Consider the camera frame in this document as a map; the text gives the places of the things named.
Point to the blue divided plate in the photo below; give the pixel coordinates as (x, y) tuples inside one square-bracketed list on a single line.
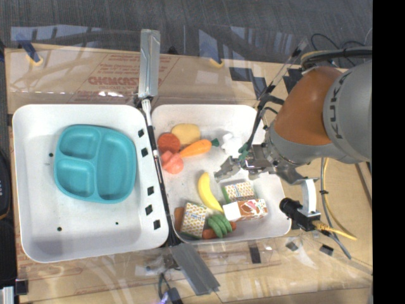
[(95, 163)]

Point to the black cylinder on white bracket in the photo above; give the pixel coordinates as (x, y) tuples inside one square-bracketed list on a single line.
[(305, 201)]

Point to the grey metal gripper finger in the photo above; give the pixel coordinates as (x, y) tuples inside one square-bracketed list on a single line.
[(230, 161), (223, 173)]

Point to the small white plastic object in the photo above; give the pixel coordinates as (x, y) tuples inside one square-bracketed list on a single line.
[(231, 144)]

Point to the white plastic tray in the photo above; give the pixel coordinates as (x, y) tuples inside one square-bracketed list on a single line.
[(41, 182), (190, 182)]

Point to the small orange patterned carton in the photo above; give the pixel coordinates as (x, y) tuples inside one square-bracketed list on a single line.
[(239, 191)]

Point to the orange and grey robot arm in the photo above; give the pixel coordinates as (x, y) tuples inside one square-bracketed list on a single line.
[(319, 119)]

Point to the orange patterned carton blue print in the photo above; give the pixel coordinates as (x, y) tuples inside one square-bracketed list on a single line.
[(193, 219)]

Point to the orange toy bread piece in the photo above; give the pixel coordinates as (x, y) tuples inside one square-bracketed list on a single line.
[(178, 218)]

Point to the orange toy carrot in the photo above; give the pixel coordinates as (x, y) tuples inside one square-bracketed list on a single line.
[(196, 148)]

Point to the yellow toy potato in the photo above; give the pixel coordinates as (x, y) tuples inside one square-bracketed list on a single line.
[(186, 133)]

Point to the green toy pea pods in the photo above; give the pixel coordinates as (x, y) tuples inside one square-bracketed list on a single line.
[(219, 225)]

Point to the yellow banana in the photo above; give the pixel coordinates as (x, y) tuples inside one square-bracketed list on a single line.
[(205, 190)]

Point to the white and orange carton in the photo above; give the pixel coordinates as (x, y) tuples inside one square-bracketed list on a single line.
[(245, 210)]

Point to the red-orange round toy slice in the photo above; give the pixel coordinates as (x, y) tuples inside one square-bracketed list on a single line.
[(168, 142)]

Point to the brown cardboard board red print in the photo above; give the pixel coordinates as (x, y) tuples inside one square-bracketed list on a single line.
[(202, 71)]

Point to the pink toy food piece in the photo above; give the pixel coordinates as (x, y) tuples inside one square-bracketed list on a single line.
[(172, 163)]

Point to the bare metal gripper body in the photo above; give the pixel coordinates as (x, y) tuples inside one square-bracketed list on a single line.
[(261, 160)]

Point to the orange toy sausage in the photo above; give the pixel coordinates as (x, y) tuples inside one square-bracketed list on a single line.
[(208, 233)]

